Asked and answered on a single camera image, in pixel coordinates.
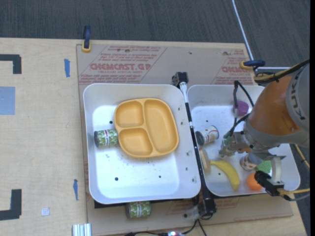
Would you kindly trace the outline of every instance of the black corner marker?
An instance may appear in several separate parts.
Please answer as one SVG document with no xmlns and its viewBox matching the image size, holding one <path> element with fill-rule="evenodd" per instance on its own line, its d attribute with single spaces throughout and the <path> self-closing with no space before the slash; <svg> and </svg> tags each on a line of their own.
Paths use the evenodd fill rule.
<svg viewBox="0 0 315 236">
<path fill-rule="evenodd" d="M 21 57 L 18 54 L 0 54 L 0 61 L 12 61 L 13 62 L 13 74 L 21 74 Z"/>
<path fill-rule="evenodd" d="M 0 220 L 18 219 L 22 215 L 22 190 L 11 190 L 10 210 L 0 210 Z"/>
</svg>

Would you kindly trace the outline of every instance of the white square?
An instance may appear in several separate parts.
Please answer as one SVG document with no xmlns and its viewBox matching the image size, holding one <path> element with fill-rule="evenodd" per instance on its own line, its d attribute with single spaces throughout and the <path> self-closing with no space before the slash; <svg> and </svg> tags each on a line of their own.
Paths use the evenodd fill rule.
<svg viewBox="0 0 315 236">
<path fill-rule="evenodd" d="M 48 216 L 50 214 L 49 207 L 42 208 L 41 215 Z"/>
</svg>

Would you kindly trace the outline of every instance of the green can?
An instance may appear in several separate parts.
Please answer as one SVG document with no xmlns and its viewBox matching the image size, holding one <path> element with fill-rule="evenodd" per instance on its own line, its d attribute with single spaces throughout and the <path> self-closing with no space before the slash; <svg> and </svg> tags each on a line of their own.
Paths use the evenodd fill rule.
<svg viewBox="0 0 315 236">
<path fill-rule="evenodd" d="M 94 132 L 94 140 L 97 147 L 109 147 L 118 144 L 118 134 L 115 128 Z"/>
<path fill-rule="evenodd" d="M 151 204 L 149 201 L 131 202 L 126 204 L 126 216 L 128 218 L 149 217 Z"/>
</svg>

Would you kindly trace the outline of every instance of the purple object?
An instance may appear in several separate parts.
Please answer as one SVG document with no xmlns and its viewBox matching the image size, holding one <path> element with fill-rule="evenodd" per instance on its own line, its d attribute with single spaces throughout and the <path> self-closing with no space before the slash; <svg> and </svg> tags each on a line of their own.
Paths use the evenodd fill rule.
<svg viewBox="0 0 315 236">
<path fill-rule="evenodd" d="M 244 116 L 248 112 L 248 104 L 244 101 L 238 100 L 237 101 L 237 109 L 238 109 L 238 116 Z"/>
</svg>

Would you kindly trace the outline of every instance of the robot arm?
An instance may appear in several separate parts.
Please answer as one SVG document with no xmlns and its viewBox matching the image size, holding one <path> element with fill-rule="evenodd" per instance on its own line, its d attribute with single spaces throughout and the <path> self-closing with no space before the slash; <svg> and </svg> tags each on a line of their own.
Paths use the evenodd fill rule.
<svg viewBox="0 0 315 236">
<path fill-rule="evenodd" d="M 272 195 L 279 195 L 281 160 L 269 149 L 280 144 L 310 146 L 310 63 L 298 64 L 294 72 L 285 71 L 281 76 L 269 79 L 247 116 L 244 130 L 232 132 L 222 142 L 220 156 L 232 156 L 235 152 L 250 152 L 257 162 L 270 160 L 272 176 L 257 172 L 255 178 Z"/>
</svg>

